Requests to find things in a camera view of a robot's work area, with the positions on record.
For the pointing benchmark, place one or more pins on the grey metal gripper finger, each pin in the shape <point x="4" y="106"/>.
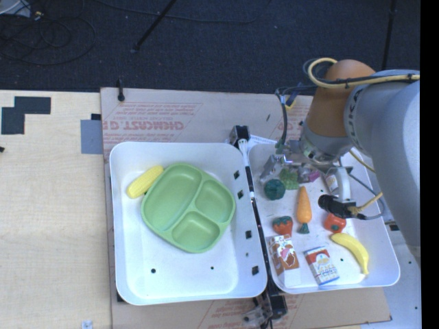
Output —
<point x="271" y="168"/>
<point x="304" y="174"/>

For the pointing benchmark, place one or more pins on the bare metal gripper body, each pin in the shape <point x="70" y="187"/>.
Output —
<point x="302" y="153"/>

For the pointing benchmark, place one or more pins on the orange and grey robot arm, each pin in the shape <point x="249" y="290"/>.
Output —
<point x="380" y="122"/>

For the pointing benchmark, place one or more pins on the purple toy eggplant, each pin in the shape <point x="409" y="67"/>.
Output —
<point x="314" y="175"/>

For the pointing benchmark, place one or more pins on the green grapes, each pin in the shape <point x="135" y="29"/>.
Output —
<point x="289" y="180"/>

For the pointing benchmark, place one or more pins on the dark green broccoli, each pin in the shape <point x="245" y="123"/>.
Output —
<point x="274" y="190"/>

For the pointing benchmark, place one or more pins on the small white can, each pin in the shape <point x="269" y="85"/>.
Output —
<point x="331" y="183"/>

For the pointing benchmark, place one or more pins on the orange carrot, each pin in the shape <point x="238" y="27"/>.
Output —
<point x="304" y="207"/>

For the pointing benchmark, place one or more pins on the red strawberry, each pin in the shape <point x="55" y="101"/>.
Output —
<point x="283" y="225"/>

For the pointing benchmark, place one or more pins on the white plastic tray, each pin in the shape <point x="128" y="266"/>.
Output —
<point x="178" y="273"/>
<point x="319" y="238"/>

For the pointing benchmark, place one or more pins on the brown and white carton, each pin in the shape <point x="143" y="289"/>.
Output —
<point x="283" y="255"/>

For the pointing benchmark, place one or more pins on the yellow banana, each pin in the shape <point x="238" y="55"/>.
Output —
<point x="353" y="249"/>

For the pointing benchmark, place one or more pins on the green divided plate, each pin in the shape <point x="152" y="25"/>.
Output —
<point x="185" y="204"/>

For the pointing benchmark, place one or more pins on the red and white box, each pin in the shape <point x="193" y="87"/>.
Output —
<point x="321" y="266"/>

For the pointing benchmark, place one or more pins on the brown cardboard board red print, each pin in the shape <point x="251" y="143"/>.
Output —
<point x="164" y="122"/>

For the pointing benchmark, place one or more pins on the yellow corn cob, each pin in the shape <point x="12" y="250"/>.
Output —
<point x="143" y="182"/>

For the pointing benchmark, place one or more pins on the black cylinder on white bracket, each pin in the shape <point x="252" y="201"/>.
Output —
<point x="334" y="204"/>

